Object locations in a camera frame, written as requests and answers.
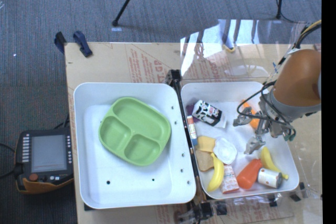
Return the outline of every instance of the button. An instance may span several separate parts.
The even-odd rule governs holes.
[[[29,176],[29,180],[30,181],[36,182],[37,179],[38,179],[38,175],[37,174],[30,174],[30,176]]]

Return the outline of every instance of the robotic arm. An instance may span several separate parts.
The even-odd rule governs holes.
[[[265,144],[261,136],[267,132],[272,137],[283,136],[285,141],[292,141],[296,133],[290,123],[321,110],[321,67],[320,52],[296,50],[291,53],[278,79],[264,85],[259,91],[260,111],[255,115],[251,114],[251,108],[239,112],[240,104],[234,126],[247,124],[253,118],[260,119],[256,136],[248,141],[245,154],[261,148]],[[263,94],[263,90],[269,86],[273,86],[272,89]]]

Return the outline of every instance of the glue bottle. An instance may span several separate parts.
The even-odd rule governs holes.
[[[237,176],[237,182],[240,188],[250,189],[255,181],[257,181],[259,170],[263,164],[261,159],[253,159]]]

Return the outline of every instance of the white plastic tray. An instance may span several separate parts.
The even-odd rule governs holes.
[[[234,127],[233,120],[238,116],[237,107],[241,101],[259,91],[262,86],[261,83],[253,81],[188,83],[181,90],[181,98],[186,115],[186,106],[194,104],[201,99],[222,110],[227,117],[227,123],[224,129],[212,127],[202,121],[195,122],[196,135],[206,135],[212,138],[224,137],[236,146],[237,157],[233,163],[231,163],[236,176],[252,159],[260,158],[260,151],[262,148],[258,151],[254,151],[250,155],[244,154],[248,140],[255,135],[254,129],[249,124]],[[259,97],[260,94],[248,101],[256,111],[259,108]],[[269,133],[264,134],[262,139],[266,141],[266,146],[271,152],[274,164],[284,174],[289,175],[288,180],[282,180],[278,189],[255,182],[249,190],[240,188],[237,192],[222,194],[220,189],[217,189],[208,193],[206,188],[213,175],[213,169],[210,169],[206,172],[199,171],[202,187],[205,193],[214,199],[227,199],[294,190],[299,184],[299,174],[287,142],[283,137],[273,138]]]
[[[95,209],[179,204],[192,200],[196,183],[181,110],[163,83],[83,83],[74,91],[80,194]],[[100,121],[120,97],[134,97],[169,120],[171,137],[158,159],[135,166],[99,141]]]

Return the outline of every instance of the screen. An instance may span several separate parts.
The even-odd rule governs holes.
[[[31,152],[32,173],[67,169],[65,135],[33,136]]]

